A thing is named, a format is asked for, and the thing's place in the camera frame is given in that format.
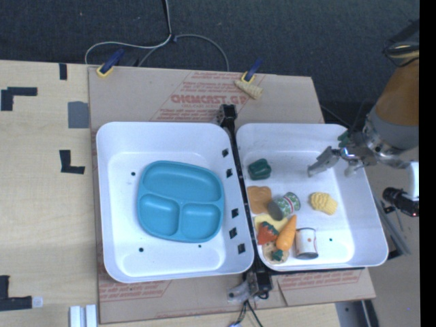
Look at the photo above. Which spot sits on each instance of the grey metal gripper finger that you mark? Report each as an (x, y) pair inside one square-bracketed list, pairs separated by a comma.
[(323, 162), (353, 169)]

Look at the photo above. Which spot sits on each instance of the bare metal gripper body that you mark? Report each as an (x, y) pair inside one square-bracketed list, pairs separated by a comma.
[(381, 153)]

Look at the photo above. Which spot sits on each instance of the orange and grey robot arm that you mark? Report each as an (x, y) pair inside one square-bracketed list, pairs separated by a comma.
[(398, 94)]

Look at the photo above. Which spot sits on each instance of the yellow toy corn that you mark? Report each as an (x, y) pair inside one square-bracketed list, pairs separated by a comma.
[(323, 203)]

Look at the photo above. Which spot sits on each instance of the white plastic tray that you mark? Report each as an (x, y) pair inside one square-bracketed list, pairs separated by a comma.
[(119, 199), (354, 216)]

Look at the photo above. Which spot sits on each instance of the green labelled small can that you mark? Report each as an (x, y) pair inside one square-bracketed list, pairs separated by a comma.
[(287, 203)]

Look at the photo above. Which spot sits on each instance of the green toy pepper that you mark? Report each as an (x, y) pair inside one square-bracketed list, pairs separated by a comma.
[(259, 169)]

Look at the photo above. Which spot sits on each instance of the tan toy bread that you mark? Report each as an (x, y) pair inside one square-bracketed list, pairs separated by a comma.
[(258, 198)]

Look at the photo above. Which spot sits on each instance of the orange toy carrot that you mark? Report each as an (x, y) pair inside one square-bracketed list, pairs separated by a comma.
[(287, 233)]

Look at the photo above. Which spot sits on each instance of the white small can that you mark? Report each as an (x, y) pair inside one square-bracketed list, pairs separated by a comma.
[(306, 242)]

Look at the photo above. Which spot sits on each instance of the thin black rod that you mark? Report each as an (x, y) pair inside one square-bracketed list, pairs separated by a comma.
[(243, 182)]

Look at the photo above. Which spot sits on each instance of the yellow toy cheese slice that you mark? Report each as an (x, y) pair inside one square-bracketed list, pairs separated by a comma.
[(263, 219)]

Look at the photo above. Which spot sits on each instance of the red toy strawberry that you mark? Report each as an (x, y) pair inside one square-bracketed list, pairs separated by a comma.
[(266, 234)]

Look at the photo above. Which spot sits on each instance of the beige toy biscuit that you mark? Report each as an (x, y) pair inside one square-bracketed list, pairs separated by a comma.
[(267, 250)]

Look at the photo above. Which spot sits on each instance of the blue divided plate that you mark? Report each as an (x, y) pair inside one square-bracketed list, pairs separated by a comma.
[(180, 196)]

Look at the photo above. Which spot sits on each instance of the brown cardboard board red print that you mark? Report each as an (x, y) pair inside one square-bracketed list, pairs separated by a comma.
[(136, 94)]

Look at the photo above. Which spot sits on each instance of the black cylinder on white bracket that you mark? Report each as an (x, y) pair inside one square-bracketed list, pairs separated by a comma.
[(400, 198)]

